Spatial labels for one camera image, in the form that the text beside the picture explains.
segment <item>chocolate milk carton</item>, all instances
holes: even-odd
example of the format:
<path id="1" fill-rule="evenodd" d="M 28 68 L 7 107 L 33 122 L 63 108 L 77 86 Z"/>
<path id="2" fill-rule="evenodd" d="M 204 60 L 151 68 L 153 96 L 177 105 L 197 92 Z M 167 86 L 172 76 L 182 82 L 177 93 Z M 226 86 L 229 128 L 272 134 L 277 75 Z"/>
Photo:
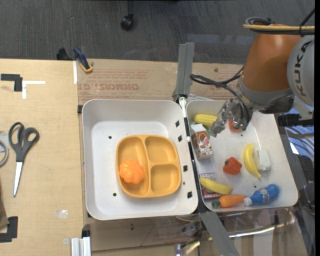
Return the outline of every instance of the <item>chocolate milk carton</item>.
<path id="1" fill-rule="evenodd" d="M 191 142 L 198 160 L 208 158 L 213 155 L 207 130 L 202 124 L 191 125 Z"/>

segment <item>orange divided plate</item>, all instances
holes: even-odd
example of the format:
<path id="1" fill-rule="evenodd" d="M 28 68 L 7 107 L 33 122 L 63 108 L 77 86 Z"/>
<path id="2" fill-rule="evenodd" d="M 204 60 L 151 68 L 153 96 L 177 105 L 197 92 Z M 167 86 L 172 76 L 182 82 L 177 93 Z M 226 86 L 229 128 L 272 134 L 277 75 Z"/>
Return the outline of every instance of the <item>orange divided plate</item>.
<path id="1" fill-rule="evenodd" d="M 127 183 L 119 175 L 125 160 L 136 160 L 143 166 L 144 179 L 138 184 Z M 175 145 L 158 135 L 132 135 L 116 147 L 116 171 L 121 189 L 129 196 L 151 198 L 170 195 L 181 184 L 180 162 Z"/>

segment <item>black scissors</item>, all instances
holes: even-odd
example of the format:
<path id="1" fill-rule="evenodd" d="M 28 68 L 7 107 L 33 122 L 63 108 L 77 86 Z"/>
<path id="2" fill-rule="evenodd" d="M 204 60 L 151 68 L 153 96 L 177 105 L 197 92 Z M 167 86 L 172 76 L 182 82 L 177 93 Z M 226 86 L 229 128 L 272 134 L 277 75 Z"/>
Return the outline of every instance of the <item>black scissors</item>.
<path id="1" fill-rule="evenodd" d="M 13 143 L 12 134 L 16 126 L 20 126 L 20 127 L 17 133 L 17 143 Z M 32 140 L 28 140 L 28 137 L 32 134 L 35 135 L 34 138 Z M 40 136 L 39 136 L 39 132 L 35 128 L 29 127 L 25 129 L 25 126 L 20 122 L 16 122 L 11 126 L 8 135 L 9 135 L 9 142 L 16 154 L 16 159 L 15 159 L 16 169 L 15 169 L 14 188 L 13 188 L 13 197 L 15 197 L 17 194 L 22 165 L 24 163 L 26 154 L 28 150 L 39 140 Z"/>

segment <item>table top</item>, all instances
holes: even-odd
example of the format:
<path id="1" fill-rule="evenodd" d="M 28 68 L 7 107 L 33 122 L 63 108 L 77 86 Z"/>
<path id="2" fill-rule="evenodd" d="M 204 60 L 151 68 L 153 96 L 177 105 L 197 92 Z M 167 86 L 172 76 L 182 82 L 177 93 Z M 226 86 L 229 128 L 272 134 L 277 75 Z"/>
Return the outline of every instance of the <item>table top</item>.
<path id="1" fill-rule="evenodd" d="M 112 63 L 110 67 L 123 67 L 121 60 L 108 62 Z M 13 197 L 16 154 L 11 147 L 7 162 L 0 167 L 1 198 L 6 214 L 18 217 L 17 238 L 0 243 L 1 255 L 70 255 L 70 239 L 81 238 L 87 214 L 83 205 L 83 149 L 81 115 L 78 114 L 78 104 L 82 102 L 78 99 L 74 61 L 2 59 L 1 63 L 1 74 L 19 74 L 24 81 L 45 81 L 45 84 L 27 84 L 26 98 L 23 99 L 22 92 L 14 91 L 13 81 L 0 80 L 0 135 L 7 135 L 15 122 L 23 123 L 26 128 L 34 127 L 40 134 L 39 141 L 30 149 L 23 164 L 16 197 Z M 153 81 L 157 83 L 164 72 L 170 74 L 166 78 L 168 81 L 173 79 L 174 65 L 158 62 L 150 67 L 147 63 L 142 69 L 148 67 L 148 74 L 153 73 Z M 196 69 L 203 70 L 204 65 L 198 64 Z M 162 69 L 157 76 L 154 71 L 159 67 Z M 237 67 L 228 66 L 226 70 L 236 72 Z M 134 79 L 136 84 L 144 80 L 140 76 Z M 172 86 L 175 86 L 174 82 L 168 87 L 170 92 Z M 263 214 L 272 216 L 274 212 Z M 276 227 L 263 236 L 235 236 L 232 243 L 241 255 L 261 255 L 262 249 L 265 255 L 283 255 L 283 252 L 308 255 L 297 223 L 290 225 L 290 229 Z M 132 256 L 148 252 L 169 255 L 173 249 L 172 244 L 159 244 L 93 251 L 92 255 Z M 219 255 L 211 240 L 202 241 L 200 251 Z M 197 250 L 189 255 L 198 255 Z"/>

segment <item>white tray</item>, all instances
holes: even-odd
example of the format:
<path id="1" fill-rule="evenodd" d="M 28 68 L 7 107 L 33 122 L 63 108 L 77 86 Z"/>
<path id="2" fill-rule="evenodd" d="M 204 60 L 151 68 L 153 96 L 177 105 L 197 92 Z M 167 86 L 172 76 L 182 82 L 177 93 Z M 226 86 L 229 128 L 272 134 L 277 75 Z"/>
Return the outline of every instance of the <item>white tray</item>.
<path id="1" fill-rule="evenodd" d="M 186 107 L 189 125 L 195 123 L 196 114 L 217 115 L 223 103 L 224 101 L 216 100 L 191 101 Z M 255 190 L 271 183 L 279 187 L 280 194 L 276 200 L 269 204 L 245 206 L 243 203 L 239 203 L 234 207 L 215 209 L 211 206 L 212 200 L 202 198 L 208 209 L 215 212 L 232 212 L 262 208 L 285 208 L 297 203 L 298 190 L 273 114 L 255 112 L 246 131 L 234 132 L 227 125 L 216 137 L 210 137 L 210 143 L 213 156 L 208 159 L 195 159 L 199 174 L 215 173 L 217 182 L 233 186 L 231 194 L 251 196 Z M 270 172 L 262 174 L 260 179 L 248 172 L 243 162 L 243 149 L 250 143 L 254 143 L 255 150 L 266 149 L 271 160 Z M 224 162 L 229 157 L 235 157 L 242 163 L 239 174 L 231 175 L 223 171 Z"/>
<path id="2" fill-rule="evenodd" d="M 86 208 L 92 217 L 107 221 L 187 215 L 196 210 L 195 177 L 178 104 L 170 100 L 93 99 L 83 106 L 82 124 Z M 181 185 L 176 192 L 135 198 L 122 191 L 116 173 L 116 148 L 121 139 L 131 135 L 159 135 L 174 143 L 181 168 Z"/>

